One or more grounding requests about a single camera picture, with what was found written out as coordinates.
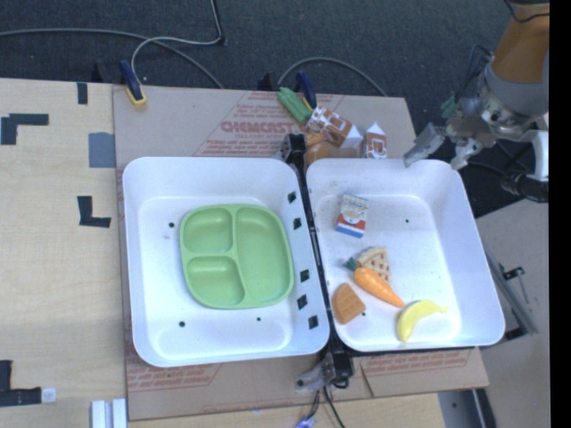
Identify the yellow banana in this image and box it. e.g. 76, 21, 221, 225
395, 299, 449, 343

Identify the white blue red carton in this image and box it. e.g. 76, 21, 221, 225
335, 193, 370, 240

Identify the large white and orange carton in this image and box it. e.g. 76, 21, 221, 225
304, 105, 364, 150

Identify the orange toy bread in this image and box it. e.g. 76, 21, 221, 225
304, 132, 359, 166

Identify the green toy vegetable bundle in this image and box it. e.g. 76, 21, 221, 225
276, 86, 314, 125

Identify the black cylinder on white bracket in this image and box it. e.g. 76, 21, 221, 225
499, 128, 550, 204

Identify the orange waffle biscuit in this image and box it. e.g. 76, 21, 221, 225
330, 282, 367, 326

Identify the white plastic tray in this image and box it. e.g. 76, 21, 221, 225
121, 155, 332, 369
304, 157, 507, 353

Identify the thin black and white rod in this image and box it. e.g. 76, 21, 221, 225
292, 147, 343, 395

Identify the black block with thin wires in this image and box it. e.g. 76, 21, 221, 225
284, 132, 310, 165
328, 349, 357, 391

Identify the orange carrot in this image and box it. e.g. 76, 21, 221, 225
342, 256, 407, 309

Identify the green divided plate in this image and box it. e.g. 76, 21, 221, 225
178, 203, 296, 310

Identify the tan waffle slice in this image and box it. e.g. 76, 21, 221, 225
356, 245, 393, 287

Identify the brown cardboard board red print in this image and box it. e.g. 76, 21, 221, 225
112, 84, 491, 422

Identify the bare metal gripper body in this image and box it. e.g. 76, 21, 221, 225
444, 99, 539, 151

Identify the small white and orange carton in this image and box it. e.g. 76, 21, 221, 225
359, 121, 389, 161

